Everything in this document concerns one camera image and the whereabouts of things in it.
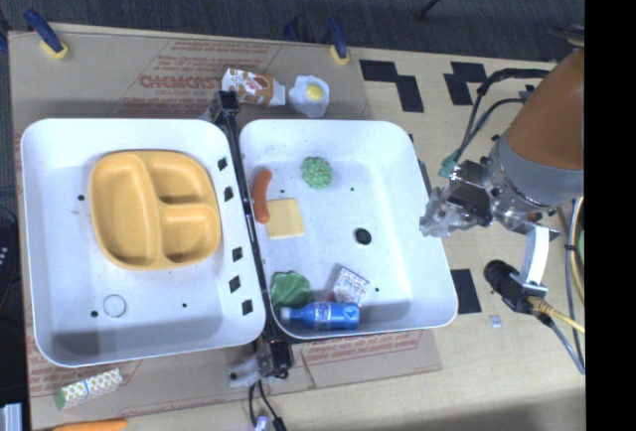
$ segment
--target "yellow clamp tip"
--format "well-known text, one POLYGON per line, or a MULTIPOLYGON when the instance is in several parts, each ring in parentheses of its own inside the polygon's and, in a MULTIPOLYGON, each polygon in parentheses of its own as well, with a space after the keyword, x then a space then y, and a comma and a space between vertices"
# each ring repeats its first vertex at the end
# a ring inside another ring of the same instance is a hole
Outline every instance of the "yellow clamp tip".
POLYGON ((349 53, 347 53, 347 56, 344 58, 340 57, 334 45, 331 45, 329 51, 331 52, 331 56, 333 57, 334 61, 336 61, 336 64, 340 64, 341 66, 343 66, 349 61, 349 53))
POLYGON ((44 41, 40 41, 40 48, 42 48, 47 54, 53 57, 56 61, 60 61, 69 52, 69 47, 67 45, 65 45, 62 41, 60 41, 60 44, 62 45, 62 49, 59 50, 58 52, 55 52, 53 48, 47 45, 44 41))

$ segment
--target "orange divided tray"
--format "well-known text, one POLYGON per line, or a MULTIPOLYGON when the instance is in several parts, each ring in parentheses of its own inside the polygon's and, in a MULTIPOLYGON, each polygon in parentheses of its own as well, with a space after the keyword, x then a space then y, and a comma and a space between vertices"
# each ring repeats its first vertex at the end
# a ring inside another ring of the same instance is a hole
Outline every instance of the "orange divided tray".
POLYGON ((212 180, 203 166, 180 152, 104 156, 90 174, 90 208, 99 247, 124 268, 196 263, 211 256, 221 241, 212 180))

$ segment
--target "brown sausage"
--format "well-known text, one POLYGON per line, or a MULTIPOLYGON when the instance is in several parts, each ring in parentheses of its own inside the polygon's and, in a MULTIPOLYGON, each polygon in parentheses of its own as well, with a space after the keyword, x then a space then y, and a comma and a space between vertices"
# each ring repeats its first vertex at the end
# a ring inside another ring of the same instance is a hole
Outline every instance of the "brown sausage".
POLYGON ((269 209, 267 208, 267 187, 271 182, 271 172, 261 170, 251 186, 251 197, 254 201, 254 217, 261 224, 269 221, 269 209))

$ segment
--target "bottle cap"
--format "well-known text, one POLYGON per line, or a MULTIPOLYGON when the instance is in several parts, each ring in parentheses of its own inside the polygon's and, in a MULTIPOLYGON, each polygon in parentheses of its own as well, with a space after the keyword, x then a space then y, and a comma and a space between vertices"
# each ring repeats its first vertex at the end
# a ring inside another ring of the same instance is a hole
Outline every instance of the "bottle cap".
POLYGON ((291 321, 291 308, 280 308, 280 321, 288 324, 291 321))

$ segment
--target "yellow sponge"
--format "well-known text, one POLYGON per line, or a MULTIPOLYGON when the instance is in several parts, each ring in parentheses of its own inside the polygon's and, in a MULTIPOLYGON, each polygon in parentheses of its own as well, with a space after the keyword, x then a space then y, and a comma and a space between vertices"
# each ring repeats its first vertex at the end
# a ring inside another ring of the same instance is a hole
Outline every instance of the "yellow sponge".
POLYGON ((286 238, 305 234, 300 206, 295 198, 267 202, 269 221, 265 225, 269 238, 286 238))

